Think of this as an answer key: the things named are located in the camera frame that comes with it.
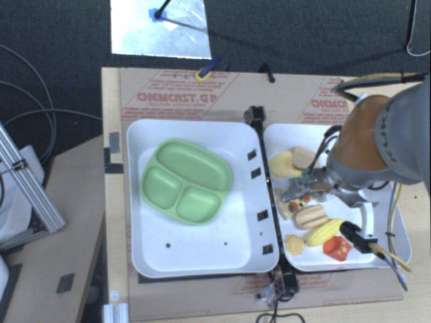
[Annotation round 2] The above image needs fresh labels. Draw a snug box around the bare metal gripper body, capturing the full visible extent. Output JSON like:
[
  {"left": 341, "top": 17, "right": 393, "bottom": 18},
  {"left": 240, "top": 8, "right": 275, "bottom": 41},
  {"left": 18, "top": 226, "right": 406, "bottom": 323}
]
[{"left": 300, "top": 168, "right": 368, "bottom": 209}]

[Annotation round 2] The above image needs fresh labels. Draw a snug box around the toy pizza slice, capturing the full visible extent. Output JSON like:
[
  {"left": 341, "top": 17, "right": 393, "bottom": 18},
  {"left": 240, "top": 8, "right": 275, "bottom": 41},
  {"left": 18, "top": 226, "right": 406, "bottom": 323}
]
[{"left": 273, "top": 187, "right": 314, "bottom": 221}]

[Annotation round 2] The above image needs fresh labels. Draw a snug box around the tan toy hot dog bun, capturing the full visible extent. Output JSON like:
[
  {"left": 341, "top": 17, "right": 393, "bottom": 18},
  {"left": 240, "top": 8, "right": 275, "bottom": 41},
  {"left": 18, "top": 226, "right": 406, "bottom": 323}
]
[{"left": 294, "top": 204, "right": 330, "bottom": 231}]

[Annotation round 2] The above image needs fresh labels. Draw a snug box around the thin black rod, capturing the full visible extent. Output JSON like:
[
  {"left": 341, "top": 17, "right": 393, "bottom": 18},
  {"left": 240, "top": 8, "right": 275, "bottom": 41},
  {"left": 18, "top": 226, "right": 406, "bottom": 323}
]
[{"left": 255, "top": 119, "right": 289, "bottom": 276}]

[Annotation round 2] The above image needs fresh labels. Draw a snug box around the tan toy bread slice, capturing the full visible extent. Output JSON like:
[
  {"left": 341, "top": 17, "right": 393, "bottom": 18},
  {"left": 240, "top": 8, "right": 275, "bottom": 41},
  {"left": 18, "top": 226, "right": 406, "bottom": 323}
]
[{"left": 291, "top": 146, "right": 321, "bottom": 171}]

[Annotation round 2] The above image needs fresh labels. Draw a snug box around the yellow toy crisp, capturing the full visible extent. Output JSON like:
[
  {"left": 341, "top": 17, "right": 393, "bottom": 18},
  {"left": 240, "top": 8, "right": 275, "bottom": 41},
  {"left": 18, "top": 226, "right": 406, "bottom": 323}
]
[{"left": 268, "top": 150, "right": 304, "bottom": 178}]

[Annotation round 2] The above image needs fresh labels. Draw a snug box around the yellow toy corn cob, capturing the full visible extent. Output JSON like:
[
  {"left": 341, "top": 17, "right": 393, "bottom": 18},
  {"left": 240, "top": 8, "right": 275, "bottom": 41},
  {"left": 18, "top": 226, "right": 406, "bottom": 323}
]
[{"left": 306, "top": 218, "right": 344, "bottom": 248}]

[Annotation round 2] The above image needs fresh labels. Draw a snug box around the yellow toy biscuit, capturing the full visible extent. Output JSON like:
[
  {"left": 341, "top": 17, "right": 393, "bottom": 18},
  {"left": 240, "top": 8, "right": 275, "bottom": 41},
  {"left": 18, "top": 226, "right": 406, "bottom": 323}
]
[{"left": 285, "top": 234, "right": 306, "bottom": 256}]

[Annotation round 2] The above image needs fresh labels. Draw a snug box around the red toy fries carton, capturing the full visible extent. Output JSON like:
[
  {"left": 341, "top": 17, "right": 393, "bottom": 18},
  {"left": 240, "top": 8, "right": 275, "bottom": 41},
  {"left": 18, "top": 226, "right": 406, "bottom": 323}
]
[{"left": 323, "top": 235, "right": 353, "bottom": 261}]

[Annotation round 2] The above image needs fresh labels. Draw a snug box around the white plastic tray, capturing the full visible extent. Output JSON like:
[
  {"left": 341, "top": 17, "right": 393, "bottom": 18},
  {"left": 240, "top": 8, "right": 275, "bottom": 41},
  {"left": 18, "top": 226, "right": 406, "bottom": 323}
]
[
  {"left": 263, "top": 122, "right": 413, "bottom": 273},
  {"left": 125, "top": 118, "right": 281, "bottom": 279}
]

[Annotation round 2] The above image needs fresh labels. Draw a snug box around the green divided plate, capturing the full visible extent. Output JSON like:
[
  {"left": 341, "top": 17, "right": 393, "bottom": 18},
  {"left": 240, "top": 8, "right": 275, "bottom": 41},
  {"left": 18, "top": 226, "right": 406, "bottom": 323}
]
[{"left": 139, "top": 138, "right": 234, "bottom": 227}]

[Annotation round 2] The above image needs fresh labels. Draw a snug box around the brown cardboard board red print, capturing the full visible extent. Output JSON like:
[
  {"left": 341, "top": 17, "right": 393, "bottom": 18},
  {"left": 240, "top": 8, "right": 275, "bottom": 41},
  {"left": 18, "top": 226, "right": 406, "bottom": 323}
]
[{"left": 119, "top": 67, "right": 405, "bottom": 322}]

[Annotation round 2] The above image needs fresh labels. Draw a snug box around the black cylinder on white bracket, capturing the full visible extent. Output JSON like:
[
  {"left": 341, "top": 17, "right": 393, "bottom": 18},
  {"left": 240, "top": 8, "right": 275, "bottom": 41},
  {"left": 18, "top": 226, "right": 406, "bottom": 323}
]
[{"left": 339, "top": 200, "right": 380, "bottom": 254}]

